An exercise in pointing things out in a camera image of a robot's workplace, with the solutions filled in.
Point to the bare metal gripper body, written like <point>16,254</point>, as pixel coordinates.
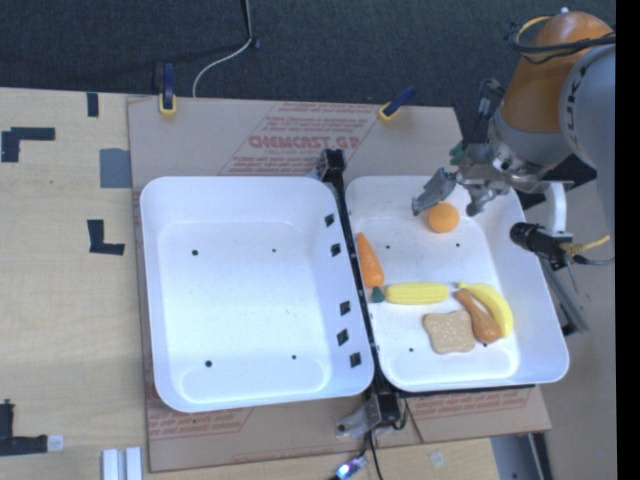
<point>492,168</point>

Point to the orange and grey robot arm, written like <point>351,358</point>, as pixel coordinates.
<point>545,93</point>

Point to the white plastic tray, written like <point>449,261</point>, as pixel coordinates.
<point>240,293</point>
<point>440,363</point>

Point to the black cylinder on white bracket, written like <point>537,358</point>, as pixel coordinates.
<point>542,235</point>

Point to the thin black rod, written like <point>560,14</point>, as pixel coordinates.
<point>358,273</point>

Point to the brown cardboard board red print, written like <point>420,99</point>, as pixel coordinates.
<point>210,133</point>

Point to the tan bread slice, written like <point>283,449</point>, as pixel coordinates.
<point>450,333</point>

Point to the yellow corn cob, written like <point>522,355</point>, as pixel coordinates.
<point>416,293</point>

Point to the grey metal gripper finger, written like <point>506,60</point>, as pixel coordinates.
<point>481,200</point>
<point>430,194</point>

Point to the orange carrot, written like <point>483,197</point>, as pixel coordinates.
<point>369,263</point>

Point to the orange ball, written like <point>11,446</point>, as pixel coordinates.
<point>443,217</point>

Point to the brown chicken drumstick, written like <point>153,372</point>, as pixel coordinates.
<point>477,315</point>

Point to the yellow banana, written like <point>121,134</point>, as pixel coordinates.
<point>495,305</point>

